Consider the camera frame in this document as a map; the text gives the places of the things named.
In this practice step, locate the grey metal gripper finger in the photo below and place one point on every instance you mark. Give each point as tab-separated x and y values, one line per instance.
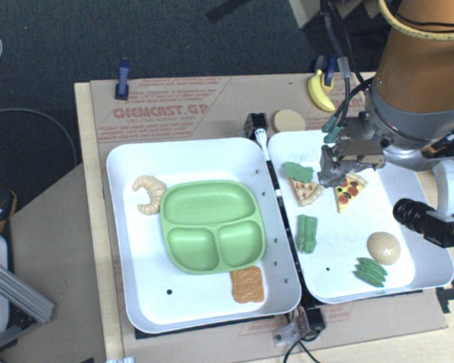
341	176
326	168

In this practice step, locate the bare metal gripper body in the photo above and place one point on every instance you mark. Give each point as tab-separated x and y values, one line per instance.
360	144

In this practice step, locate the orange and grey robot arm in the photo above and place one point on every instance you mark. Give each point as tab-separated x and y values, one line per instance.
416	66

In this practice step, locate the yellow pepperoni pizza slice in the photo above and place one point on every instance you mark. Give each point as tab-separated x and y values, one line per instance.
348	195

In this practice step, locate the green lettuce leaf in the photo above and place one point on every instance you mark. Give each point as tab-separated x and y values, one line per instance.
298	171

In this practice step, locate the beige pizza slice red topping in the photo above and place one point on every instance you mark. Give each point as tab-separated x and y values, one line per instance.
305	194

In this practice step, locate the thin black and white rod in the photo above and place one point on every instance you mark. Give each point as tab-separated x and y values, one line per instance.
279	196

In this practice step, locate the beige round biscuit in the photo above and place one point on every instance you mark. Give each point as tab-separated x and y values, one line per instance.
288	121

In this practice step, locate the white plastic tray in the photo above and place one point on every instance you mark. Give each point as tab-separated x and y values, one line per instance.
152	275
343	238

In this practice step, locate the yellow banana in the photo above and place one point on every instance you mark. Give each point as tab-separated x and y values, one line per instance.
319	93

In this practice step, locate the green asparagus bundle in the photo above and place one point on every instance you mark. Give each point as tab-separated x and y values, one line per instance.
307	233

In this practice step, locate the beige egg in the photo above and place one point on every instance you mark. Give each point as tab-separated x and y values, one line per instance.
384	248

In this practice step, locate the green pea pods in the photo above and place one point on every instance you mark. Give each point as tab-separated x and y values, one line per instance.
370	272

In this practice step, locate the green divided plate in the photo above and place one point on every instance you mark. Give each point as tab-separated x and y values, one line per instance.
209	205

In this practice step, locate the orange toast slice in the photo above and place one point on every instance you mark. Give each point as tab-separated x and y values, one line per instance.
248	286

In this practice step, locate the brown cardboard board red print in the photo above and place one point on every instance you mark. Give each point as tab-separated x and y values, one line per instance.
190	102

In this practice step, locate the beige croissant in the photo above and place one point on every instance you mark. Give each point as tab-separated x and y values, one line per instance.
152	191

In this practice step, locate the black cylinder on white bracket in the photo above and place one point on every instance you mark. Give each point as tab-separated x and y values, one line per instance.
441	225

